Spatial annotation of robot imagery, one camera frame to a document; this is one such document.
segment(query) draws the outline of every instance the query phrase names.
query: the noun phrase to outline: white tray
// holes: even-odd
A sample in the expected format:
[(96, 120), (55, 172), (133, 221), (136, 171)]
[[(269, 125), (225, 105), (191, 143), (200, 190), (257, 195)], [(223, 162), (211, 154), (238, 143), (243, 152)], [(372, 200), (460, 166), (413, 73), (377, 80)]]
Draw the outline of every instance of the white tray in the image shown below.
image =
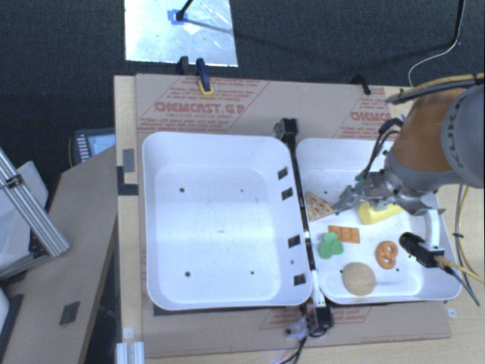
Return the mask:
[[(143, 144), (142, 164), (147, 287), (157, 306), (294, 306), (308, 299), (291, 158), (279, 140), (154, 133)], [(283, 199), (287, 190), (293, 195)], [(299, 244), (289, 246), (294, 237)]]
[[(365, 140), (306, 139), (297, 147), (297, 157), (304, 191), (335, 203), (348, 184), (355, 184), (354, 177), (365, 167), (374, 142)], [(376, 158), (372, 171), (382, 168), (383, 156)], [(429, 206), (437, 207), (434, 195), (423, 199)], [(318, 255), (318, 245), (322, 234), (328, 232), (328, 225), (358, 228), (360, 244), (344, 243), (344, 253), (322, 259)], [(357, 206), (338, 216), (331, 215), (309, 225), (314, 249), (315, 264), (318, 269), (319, 284), (324, 295), (341, 304), (386, 303), (421, 300), (450, 300), (458, 295), (461, 286), (452, 276), (438, 268), (425, 268), (409, 258), (399, 245), (399, 237), (410, 231), (421, 237), (425, 235), (422, 217), (413, 217), (401, 212), (387, 220), (373, 225), (363, 225), (357, 213)], [(375, 249), (381, 241), (391, 240), (398, 245), (396, 266), (385, 270), (377, 264)], [(443, 218), (440, 217), (440, 246), (445, 256), (454, 260), (449, 237)], [(375, 273), (377, 286), (365, 297), (357, 297), (344, 288), (341, 270), (350, 262), (363, 262)]]

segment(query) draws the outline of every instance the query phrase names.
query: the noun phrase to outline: dark floor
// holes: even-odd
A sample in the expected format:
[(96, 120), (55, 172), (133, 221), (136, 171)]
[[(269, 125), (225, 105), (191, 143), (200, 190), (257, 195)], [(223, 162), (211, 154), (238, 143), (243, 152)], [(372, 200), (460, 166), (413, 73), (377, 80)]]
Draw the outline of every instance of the dark floor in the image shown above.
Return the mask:
[[(230, 0), (238, 68), (221, 77), (407, 85), (409, 68), (452, 40), (458, 0)], [(422, 83), (483, 71), (485, 0), (467, 0), (462, 45), (416, 69)], [(75, 130), (112, 127), (115, 74), (173, 73), (124, 60), (124, 0), (0, 0), (0, 147), (52, 187)], [(109, 362), (108, 289), (87, 362)]]

